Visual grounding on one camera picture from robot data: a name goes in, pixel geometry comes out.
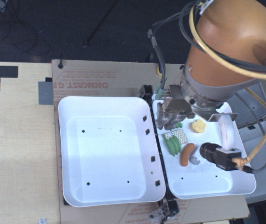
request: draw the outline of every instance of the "dark floor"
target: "dark floor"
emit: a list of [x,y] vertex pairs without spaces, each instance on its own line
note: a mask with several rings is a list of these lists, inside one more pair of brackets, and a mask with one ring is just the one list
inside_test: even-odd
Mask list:
[[[119,0],[88,48],[84,42],[115,0],[8,0],[0,11],[0,61],[144,62],[153,52],[151,25],[194,0]],[[266,0],[258,0],[266,6]],[[178,22],[164,25],[157,42],[166,63],[185,63],[189,43]]]

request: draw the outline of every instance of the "orange toy sausage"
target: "orange toy sausage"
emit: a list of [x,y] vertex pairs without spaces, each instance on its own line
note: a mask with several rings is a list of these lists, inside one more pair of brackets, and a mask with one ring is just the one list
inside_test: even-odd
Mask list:
[[180,164],[185,167],[188,165],[189,153],[195,148],[194,143],[189,143],[186,145],[184,150],[181,152]]

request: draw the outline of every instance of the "yellow sponge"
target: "yellow sponge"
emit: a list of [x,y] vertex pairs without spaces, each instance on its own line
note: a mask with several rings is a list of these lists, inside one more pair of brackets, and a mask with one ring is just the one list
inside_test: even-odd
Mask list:
[[193,130],[197,133],[203,133],[204,129],[206,128],[206,124],[201,119],[194,121],[191,126]]

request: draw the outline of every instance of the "light wood surface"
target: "light wood surface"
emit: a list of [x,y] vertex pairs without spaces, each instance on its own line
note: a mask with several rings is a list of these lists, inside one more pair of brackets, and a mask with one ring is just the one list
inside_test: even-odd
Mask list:
[[60,223],[52,105],[39,105],[38,82],[49,63],[18,66],[18,78],[0,82],[0,224]]

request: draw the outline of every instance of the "white plastic tray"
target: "white plastic tray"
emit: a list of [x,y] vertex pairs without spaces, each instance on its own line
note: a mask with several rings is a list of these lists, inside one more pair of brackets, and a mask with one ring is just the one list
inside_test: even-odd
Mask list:
[[[162,101],[155,100],[153,102],[153,111],[155,114],[158,102]],[[220,113],[231,112],[231,108],[227,103],[224,103],[221,109],[217,111]],[[182,122],[182,128],[188,141],[194,143],[196,146],[196,150],[193,152],[192,156],[200,161],[198,165],[194,165],[189,161],[188,166],[181,166],[179,161],[180,155],[178,154],[173,157],[169,153],[162,138],[162,134],[169,131],[165,131],[164,129],[158,130],[171,192],[180,199],[252,193],[256,188],[256,181],[253,174],[247,174],[239,170],[224,171],[200,155],[199,147],[205,142],[221,145],[221,131],[217,122],[209,122],[207,123],[204,133],[195,133],[191,128],[191,123],[198,119],[199,117],[195,116],[194,119],[185,119]],[[235,122],[234,130],[236,148],[242,151],[242,157],[246,157],[244,146]]]
[[75,207],[153,202],[166,192],[141,98],[65,97],[58,106],[63,195]]

